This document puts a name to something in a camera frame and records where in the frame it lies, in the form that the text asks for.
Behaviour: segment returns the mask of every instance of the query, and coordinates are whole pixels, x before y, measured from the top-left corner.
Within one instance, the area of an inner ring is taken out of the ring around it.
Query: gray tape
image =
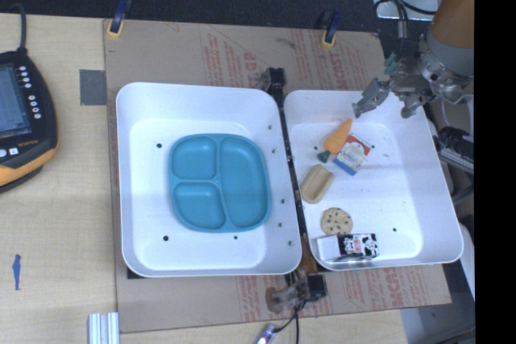
[[[106,72],[103,70],[79,69],[79,83],[81,88],[81,105],[105,105]]]

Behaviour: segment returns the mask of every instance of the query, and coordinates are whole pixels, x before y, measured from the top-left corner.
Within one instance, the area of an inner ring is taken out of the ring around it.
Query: toy carrot
[[[330,155],[338,154],[346,143],[347,136],[352,128],[352,119],[348,119],[339,128],[327,137],[324,142],[325,151],[318,155],[322,162],[326,162]]]

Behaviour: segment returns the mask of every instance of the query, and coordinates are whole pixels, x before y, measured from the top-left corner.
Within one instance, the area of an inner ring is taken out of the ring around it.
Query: small box
[[[376,234],[330,235],[317,239],[319,254],[324,261],[354,261],[377,257]]]
[[[350,175],[355,175],[370,151],[370,145],[351,133],[340,152],[333,159],[333,162]]]

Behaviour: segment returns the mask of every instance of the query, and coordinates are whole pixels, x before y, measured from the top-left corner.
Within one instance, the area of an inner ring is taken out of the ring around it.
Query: orange carrot
[[[352,120],[348,119],[342,125],[339,126],[337,131],[333,132],[330,136],[328,136],[326,142],[324,143],[324,149],[330,151],[332,155],[339,153],[344,144],[346,143],[347,136],[349,135],[349,131],[352,128]]]

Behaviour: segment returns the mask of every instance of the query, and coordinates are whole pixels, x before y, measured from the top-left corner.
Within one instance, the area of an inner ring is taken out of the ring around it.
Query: cookie
[[[321,229],[326,235],[350,234],[353,229],[353,220],[349,213],[341,208],[328,208],[322,213]]]

